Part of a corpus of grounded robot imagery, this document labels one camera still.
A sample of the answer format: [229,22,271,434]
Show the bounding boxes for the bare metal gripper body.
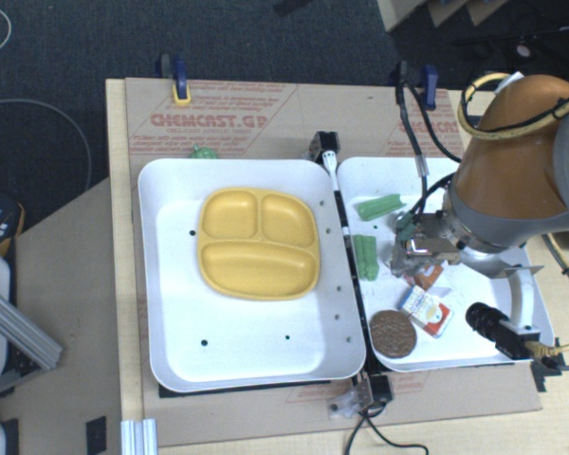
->
[392,211,468,269]

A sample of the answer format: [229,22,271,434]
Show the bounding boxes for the orange and white packet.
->
[404,263,446,291]

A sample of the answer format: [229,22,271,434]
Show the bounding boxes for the green toy celery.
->
[352,233,379,282]
[357,193,407,222]

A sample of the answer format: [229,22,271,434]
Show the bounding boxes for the white yellow red carton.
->
[397,284,454,339]

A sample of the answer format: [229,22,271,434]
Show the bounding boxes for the thin black and white rod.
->
[321,151,376,378]

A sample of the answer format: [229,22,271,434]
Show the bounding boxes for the brown round biscuit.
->
[368,309,418,360]

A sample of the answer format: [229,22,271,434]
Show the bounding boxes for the white plastic tray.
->
[137,157,367,393]
[335,155,556,373]

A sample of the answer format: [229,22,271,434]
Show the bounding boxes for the yellow divided plate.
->
[196,186,321,302]

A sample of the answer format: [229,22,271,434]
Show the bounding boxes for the brown cardboard board red print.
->
[124,77,544,447]

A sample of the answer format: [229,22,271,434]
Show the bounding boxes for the green toy vegetable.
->
[188,144,220,161]

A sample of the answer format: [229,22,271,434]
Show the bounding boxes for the black cylinder on white bracket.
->
[465,263,545,362]

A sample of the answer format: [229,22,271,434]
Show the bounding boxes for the black block with thin wires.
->
[311,130,340,163]
[358,373,394,406]

